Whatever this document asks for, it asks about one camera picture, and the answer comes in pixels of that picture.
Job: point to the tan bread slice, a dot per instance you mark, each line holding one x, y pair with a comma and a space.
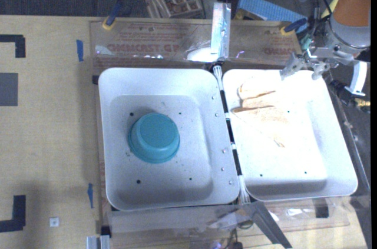
265, 114
255, 87

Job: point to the brown cardboard board red print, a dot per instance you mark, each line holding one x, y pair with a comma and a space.
141, 41

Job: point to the white plastic tray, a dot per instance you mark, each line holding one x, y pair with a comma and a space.
165, 189
294, 159

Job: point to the teal bowl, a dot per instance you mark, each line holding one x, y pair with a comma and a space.
154, 137

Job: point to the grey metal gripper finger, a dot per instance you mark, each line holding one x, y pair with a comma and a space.
291, 66
319, 69

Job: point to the black cylinder on white bracket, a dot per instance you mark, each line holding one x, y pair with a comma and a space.
360, 77

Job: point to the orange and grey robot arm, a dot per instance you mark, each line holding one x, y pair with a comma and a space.
352, 3

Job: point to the thin black and white rod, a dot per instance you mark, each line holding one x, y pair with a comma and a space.
229, 121

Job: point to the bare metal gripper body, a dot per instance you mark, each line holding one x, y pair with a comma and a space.
330, 54

